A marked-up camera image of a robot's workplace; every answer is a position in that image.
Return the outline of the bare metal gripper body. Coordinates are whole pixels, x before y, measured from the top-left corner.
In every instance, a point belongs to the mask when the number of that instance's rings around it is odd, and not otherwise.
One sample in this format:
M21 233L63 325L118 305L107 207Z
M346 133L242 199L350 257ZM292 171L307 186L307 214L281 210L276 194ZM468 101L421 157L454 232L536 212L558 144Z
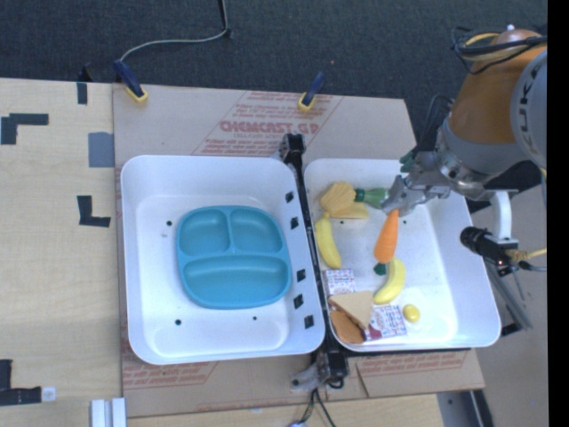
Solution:
M454 191L470 199L484 195L490 175L480 173L448 150L416 151L405 156L405 186L426 197L446 197Z

